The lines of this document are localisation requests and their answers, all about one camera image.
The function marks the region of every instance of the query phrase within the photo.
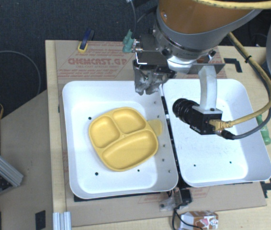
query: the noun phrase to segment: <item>wooden table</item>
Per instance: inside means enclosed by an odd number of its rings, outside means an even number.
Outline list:
[[[54,212],[65,212],[67,210],[65,199],[65,187],[63,177],[63,162],[61,149],[60,118],[58,113],[58,86],[56,72],[56,50],[55,41],[45,42],[46,46],[46,67],[47,67],[47,92],[49,110],[50,129],[50,151],[51,151],[51,171],[53,189],[53,209]],[[246,47],[247,51],[258,62],[265,60],[264,47]],[[225,65],[227,78],[240,81],[246,88],[253,110],[259,110],[268,101],[266,90],[253,72],[252,68],[244,62],[243,57],[232,46],[219,46],[220,54],[223,58],[236,58],[242,68],[242,73],[237,73],[234,65]],[[271,120],[268,123],[271,137]],[[271,159],[271,144],[267,146]],[[219,211],[219,229],[221,230],[253,230],[271,229],[271,191],[268,191],[266,199],[267,206],[247,208],[230,211]],[[137,221],[126,221],[102,225],[92,225],[76,227],[77,230],[120,230],[120,229],[147,229],[147,230],[167,230],[171,228],[171,218],[154,218]]]

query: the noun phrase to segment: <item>yellow divided plate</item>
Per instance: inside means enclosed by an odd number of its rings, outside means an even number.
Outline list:
[[[157,136],[136,110],[113,109],[92,121],[89,137],[103,163],[115,171],[126,171],[154,156]]]

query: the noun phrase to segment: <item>small box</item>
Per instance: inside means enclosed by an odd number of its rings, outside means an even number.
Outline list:
[[[217,229],[218,227],[218,215],[212,211],[190,211],[181,215],[181,219],[190,224],[190,226],[181,222],[180,229],[198,230],[198,229]]]

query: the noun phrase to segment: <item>empty white tray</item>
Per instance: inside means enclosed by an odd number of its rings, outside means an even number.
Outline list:
[[[163,87],[179,167],[190,186],[265,181],[271,177],[271,161],[258,131],[239,140],[217,135],[202,136],[179,120],[172,111],[174,102],[186,98],[200,103],[199,80],[169,80]],[[216,107],[222,120],[230,121],[253,112],[244,86],[236,80],[217,81]],[[256,119],[228,129],[239,135],[257,126]]]
[[[170,191],[178,182],[160,94],[140,96],[133,81],[73,81],[64,86],[69,181],[72,192],[84,199]],[[132,107],[146,120],[160,119],[158,151],[139,166],[116,172],[95,152],[88,135],[92,120],[114,108]]]

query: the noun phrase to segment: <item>black floor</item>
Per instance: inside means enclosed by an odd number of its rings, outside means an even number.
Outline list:
[[[158,3],[135,1],[138,16]],[[147,33],[153,20],[153,14],[145,17],[137,32]],[[270,24],[271,10],[262,11],[234,34],[244,46],[265,46]],[[4,116],[46,89],[45,40],[81,40],[90,27],[95,30],[94,40],[122,41],[132,26],[132,10],[125,0],[0,0],[0,51],[5,51],[0,53],[0,103]],[[221,45],[231,44],[225,38]]]

